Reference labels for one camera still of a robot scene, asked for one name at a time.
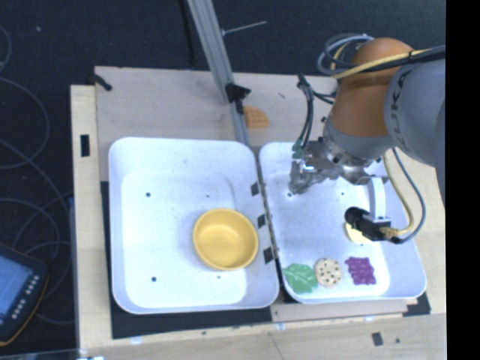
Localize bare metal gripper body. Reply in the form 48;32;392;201
301;137;377;184

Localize white plastic tray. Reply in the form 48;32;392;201
258;141;428;305
107;136;281;315

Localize pale yellow round slice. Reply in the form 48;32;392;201
343;221;371;245

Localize orange waffle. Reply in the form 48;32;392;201
242;105;271;130

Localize yellow bowl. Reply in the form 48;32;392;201
192;207;260;272

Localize beige dotted biscuit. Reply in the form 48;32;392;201
313;257;343;289

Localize green lettuce leaf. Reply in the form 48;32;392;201
281;262;320;295

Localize purple grapes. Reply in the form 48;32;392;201
343;256;378;287

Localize pale wood board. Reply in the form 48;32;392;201
93;65;446;323

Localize black cylinder on white bracket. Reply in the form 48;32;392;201
343;176;393;243

